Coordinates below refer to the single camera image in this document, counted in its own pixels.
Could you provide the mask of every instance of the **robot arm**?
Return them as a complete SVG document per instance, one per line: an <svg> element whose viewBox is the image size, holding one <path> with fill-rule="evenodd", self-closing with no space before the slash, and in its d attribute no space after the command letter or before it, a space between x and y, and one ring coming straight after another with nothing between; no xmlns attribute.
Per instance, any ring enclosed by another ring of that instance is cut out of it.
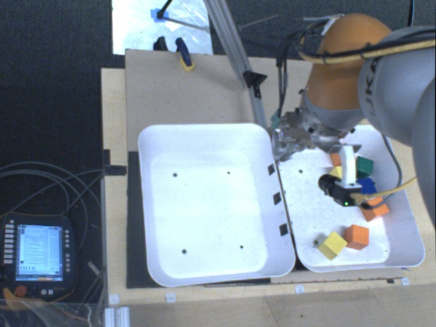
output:
<svg viewBox="0 0 436 327"><path fill-rule="evenodd" d="M435 28L410 27L391 33L380 21L353 14L336 21L318 55L365 52L365 46L395 45L433 38L433 47L359 56L314 64L300 107L287 112L272 133L276 160L305 148L329 152L363 118L414 152L418 182L435 223Z"/></svg>

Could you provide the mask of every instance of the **yellow cube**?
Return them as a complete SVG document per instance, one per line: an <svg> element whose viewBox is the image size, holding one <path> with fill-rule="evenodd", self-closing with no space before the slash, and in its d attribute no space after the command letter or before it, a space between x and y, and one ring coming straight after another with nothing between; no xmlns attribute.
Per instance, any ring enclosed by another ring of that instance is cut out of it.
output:
<svg viewBox="0 0 436 327"><path fill-rule="evenodd" d="M328 238L318 246L319 251L324 254L329 260L333 260L347 245L341 235L337 232L332 232Z"/></svg>
<svg viewBox="0 0 436 327"><path fill-rule="evenodd" d="M333 168L330 173L332 176L338 177L339 179L342 179L342 166L336 166Z"/></svg>

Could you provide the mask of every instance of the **yellow cable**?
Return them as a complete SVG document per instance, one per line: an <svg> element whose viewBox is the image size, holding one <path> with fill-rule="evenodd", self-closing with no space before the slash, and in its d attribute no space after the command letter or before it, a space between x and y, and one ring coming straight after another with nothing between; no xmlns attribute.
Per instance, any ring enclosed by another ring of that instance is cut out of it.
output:
<svg viewBox="0 0 436 327"><path fill-rule="evenodd" d="M386 190L386 191L381 191L379 193L372 193L372 194L351 193L350 196L353 199L355 199L355 201L357 203L361 203L361 202L368 201L368 200L373 199L373 198L378 198L380 196L385 196L385 195L390 195L390 194L396 193L396 192L398 192L400 190L403 190L403 189L407 188L414 181L416 181L416 177L413 177L412 179L410 179L406 183L403 183L402 185L400 185L399 187L396 187L394 189L390 189L390 190Z"/></svg>
<svg viewBox="0 0 436 327"><path fill-rule="evenodd" d="M300 45L302 45L303 42L304 42L304 37L301 38ZM370 59L374 57L394 55L396 53L420 50L422 48L430 48L435 46L436 46L436 40L425 40L420 42L412 42L410 44L402 45L402 46L387 47L382 50L374 50L374 51L367 51L367 52L363 50L362 53L360 54L357 55L353 54L351 56L344 56L344 57L329 57L327 54L325 57L317 58L317 57L309 56L303 51L298 51L298 54L305 61L314 64L328 65L328 64L338 64L338 63L351 62L351 61L359 61L361 59Z"/></svg>

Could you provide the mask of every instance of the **green block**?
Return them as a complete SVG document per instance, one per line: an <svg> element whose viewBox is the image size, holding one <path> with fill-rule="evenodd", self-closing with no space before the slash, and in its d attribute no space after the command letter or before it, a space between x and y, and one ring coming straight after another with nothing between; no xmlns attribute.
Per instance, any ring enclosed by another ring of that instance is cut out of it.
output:
<svg viewBox="0 0 436 327"><path fill-rule="evenodd" d="M373 160L358 156L356 162L357 178L368 178L373 173Z"/></svg>
<svg viewBox="0 0 436 327"><path fill-rule="evenodd" d="M329 260L333 260L343 248L347 245L337 232L332 232L328 238L318 246L319 251L324 254Z"/></svg>

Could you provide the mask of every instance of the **black floor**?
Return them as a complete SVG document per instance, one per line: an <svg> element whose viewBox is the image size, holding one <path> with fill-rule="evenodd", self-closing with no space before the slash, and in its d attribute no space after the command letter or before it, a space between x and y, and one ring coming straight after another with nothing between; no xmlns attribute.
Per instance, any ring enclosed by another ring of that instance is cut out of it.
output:
<svg viewBox="0 0 436 327"><path fill-rule="evenodd" d="M251 56L274 57L280 37L301 26L303 16L362 12L392 29L407 24L409 0L228 0L237 23L280 16L241 33ZM435 24L436 0L416 0L416 25ZM73 173L101 169L100 69L123 67L112 54L111 0L0 0L0 167L40 161ZM216 53L222 53L213 36ZM37 177L0 180L0 214L46 185ZM93 188L99 193L99 186ZM63 207L53 193L22 212L55 213ZM102 270L99 207L90 198L89 232L80 255L80 276L71 302L87 297L95 280L92 261ZM78 209L76 223L82 229Z"/></svg>

